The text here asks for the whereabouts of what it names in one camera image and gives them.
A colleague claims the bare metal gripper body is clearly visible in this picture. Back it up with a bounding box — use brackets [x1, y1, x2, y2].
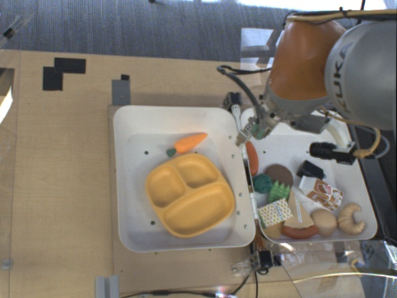
[251, 99, 280, 140]

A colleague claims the red sausage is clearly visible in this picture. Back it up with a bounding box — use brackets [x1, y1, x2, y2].
[245, 140, 260, 177]
[280, 224, 320, 240]

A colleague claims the dark green broccoli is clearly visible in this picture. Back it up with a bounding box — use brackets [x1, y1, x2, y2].
[252, 173, 274, 195]

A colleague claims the orange carrot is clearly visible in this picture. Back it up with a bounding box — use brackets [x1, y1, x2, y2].
[166, 132, 208, 158]

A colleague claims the brown round biscuit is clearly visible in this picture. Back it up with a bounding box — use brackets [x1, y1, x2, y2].
[264, 164, 294, 189]

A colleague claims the light green lettuce leaf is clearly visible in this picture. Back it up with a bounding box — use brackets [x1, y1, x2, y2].
[267, 180, 291, 204]

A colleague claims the black angular block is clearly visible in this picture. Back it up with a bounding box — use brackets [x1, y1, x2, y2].
[296, 160, 327, 180]

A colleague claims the yellow divided plate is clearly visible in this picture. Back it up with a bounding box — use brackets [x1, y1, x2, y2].
[145, 152, 236, 239]

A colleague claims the white and yellow patterned packet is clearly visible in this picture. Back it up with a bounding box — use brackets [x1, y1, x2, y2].
[257, 197, 294, 230]

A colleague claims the brown and white carton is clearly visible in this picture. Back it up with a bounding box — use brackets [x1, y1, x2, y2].
[298, 175, 344, 212]

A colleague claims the tan sandwich wedge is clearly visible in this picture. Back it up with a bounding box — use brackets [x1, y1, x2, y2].
[283, 189, 315, 230]

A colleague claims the tan bread slice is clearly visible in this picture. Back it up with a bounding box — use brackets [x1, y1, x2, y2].
[262, 224, 283, 240]

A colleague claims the white plastic tray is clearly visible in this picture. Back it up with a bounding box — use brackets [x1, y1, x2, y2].
[112, 105, 257, 254]
[240, 107, 379, 243]

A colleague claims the round beige bread roll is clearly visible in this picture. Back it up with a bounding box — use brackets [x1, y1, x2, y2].
[310, 208, 338, 238]

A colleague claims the beige croissant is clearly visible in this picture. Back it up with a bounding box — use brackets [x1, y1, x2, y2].
[337, 202, 367, 237]

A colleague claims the black block with thin wires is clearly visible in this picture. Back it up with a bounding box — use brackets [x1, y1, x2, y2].
[225, 91, 243, 109]
[257, 249, 275, 275]

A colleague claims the black cylinder on white bracket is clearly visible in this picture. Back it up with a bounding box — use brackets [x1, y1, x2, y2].
[309, 119, 357, 166]

